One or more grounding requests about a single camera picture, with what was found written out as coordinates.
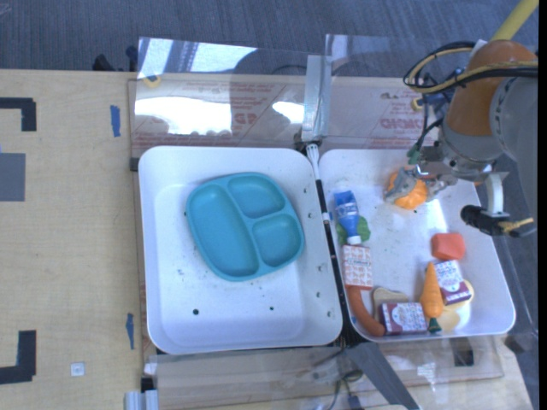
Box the pale yellow round toy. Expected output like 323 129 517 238
437 279 476 333

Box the maroon and white carton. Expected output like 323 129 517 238
378 301 429 337

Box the white plastic tray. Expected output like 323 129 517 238
318 148 517 343
137 144 344 355

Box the blue divided plate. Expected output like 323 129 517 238
185 172 306 283

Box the orange and white carton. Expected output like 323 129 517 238
340 244 374 291

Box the tan toy bread slice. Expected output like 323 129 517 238
371 286 410 322

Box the orange toy carrot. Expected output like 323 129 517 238
419 261 445 335

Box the green toy broccoli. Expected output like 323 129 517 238
335 214 372 248

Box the orange block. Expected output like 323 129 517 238
430 231 467 261

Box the purple and white carton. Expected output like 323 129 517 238
426 259 473 307

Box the brown cardboard board red print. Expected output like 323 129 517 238
126 73 514 399

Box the orange toy pumpkin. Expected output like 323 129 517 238
387 168 429 211

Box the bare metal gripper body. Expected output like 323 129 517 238
415 156 493 191

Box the orange toy sausage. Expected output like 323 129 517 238
345 285 387 338

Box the blue plastic bottle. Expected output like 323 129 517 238
332 189 364 246

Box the black cylinder on white bracket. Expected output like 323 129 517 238
460 172 514 237

